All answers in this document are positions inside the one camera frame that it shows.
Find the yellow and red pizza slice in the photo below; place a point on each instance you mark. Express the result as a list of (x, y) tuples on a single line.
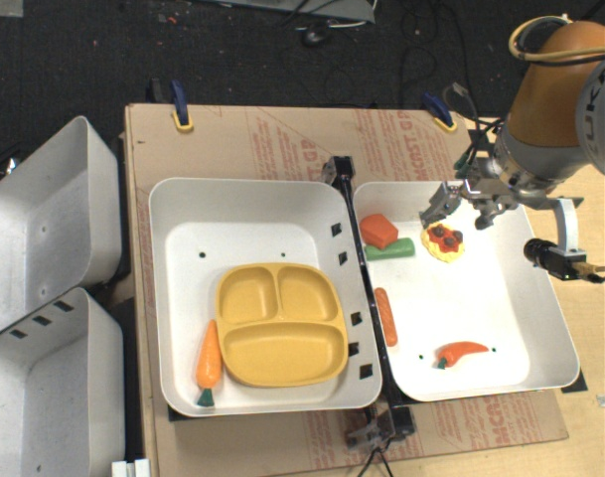
[(443, 249)]

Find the orange chili pepper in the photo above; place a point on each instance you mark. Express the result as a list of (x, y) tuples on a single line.
[(461, 352)]

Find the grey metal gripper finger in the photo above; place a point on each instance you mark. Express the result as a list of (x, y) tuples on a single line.
[(441, 204), (486, 218)]

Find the green block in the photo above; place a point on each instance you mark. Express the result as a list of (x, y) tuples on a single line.
[(396, 250)]

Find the white plastic tray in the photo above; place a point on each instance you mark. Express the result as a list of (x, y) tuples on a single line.
[(242, 206), (53, 395), (461, 306), (48, 216)]

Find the thin black rod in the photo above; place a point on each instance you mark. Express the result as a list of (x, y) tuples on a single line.
[(369, 286)]

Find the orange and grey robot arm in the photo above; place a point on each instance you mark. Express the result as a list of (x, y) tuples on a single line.
[(550, 102)]

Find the brown cardboard board red print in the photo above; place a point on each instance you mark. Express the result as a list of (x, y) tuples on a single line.
[(262, 142)]

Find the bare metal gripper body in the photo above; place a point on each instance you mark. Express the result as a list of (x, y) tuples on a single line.
[(496, 189)]

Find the yellow divided plate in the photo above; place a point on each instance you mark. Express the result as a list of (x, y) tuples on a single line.
[(282, 336)]

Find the orange sausage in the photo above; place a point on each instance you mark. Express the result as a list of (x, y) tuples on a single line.
[(386, 316)]

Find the orange carrot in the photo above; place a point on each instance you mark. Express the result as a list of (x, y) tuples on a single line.
[(209, 358)]

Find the orange block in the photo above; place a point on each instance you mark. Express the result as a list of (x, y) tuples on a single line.
[(379, 229)]

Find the black cylinder on white bracket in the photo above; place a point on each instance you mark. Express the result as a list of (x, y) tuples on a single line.
[(555, 259)]

